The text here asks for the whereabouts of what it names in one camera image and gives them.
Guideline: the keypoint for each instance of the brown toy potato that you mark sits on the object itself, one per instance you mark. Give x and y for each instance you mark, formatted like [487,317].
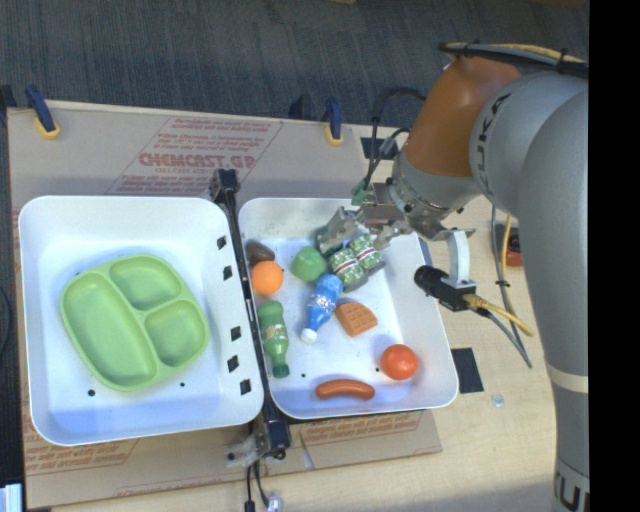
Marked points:
[259,251]

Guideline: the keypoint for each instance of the brown cardboard board red print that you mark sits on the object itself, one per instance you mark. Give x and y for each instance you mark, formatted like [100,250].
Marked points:
[125,150]

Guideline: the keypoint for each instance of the green toy pepper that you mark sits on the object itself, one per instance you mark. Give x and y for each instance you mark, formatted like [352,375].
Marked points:
[307,264]

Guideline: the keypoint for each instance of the black cylinder on white bracket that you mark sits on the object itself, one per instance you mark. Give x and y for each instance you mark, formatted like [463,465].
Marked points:
[442,287]

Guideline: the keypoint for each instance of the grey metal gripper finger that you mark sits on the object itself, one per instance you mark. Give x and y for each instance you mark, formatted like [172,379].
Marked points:
[337,232]
[385,237]

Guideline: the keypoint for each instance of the green and red can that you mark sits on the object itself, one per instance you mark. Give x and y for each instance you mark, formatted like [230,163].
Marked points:
[347,267]
[367,254]

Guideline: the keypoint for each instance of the green divided plate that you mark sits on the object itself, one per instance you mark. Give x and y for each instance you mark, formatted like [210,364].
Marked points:
[110,325]

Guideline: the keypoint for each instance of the green plastic bottle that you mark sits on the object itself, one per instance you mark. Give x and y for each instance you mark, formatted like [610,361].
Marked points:
[274,335]

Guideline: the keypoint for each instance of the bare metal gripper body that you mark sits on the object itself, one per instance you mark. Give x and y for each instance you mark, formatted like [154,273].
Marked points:
[387,207]

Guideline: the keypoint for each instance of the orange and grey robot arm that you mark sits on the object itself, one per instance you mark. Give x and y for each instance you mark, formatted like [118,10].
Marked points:
[545,165]

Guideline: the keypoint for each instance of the white plastic tray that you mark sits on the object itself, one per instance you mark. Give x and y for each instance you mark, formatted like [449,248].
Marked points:
[125,225]
[350,355]

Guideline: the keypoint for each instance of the orange toy fruit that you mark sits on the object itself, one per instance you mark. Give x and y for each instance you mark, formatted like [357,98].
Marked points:
[267,277]

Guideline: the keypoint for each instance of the orange toy waffle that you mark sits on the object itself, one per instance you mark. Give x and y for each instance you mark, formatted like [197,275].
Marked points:
[355,319]

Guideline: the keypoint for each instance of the red toy tomato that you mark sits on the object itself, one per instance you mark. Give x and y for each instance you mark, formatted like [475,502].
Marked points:
[399,362]

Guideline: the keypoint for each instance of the blue plastic bottle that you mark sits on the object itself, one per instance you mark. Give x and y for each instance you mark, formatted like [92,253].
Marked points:
[322,302]

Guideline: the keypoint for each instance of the brown toy sausage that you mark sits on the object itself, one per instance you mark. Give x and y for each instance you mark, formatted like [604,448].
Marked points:
[345,390]

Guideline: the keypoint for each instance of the thin black and white rod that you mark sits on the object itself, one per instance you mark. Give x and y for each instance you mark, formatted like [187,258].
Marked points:
[248,300]

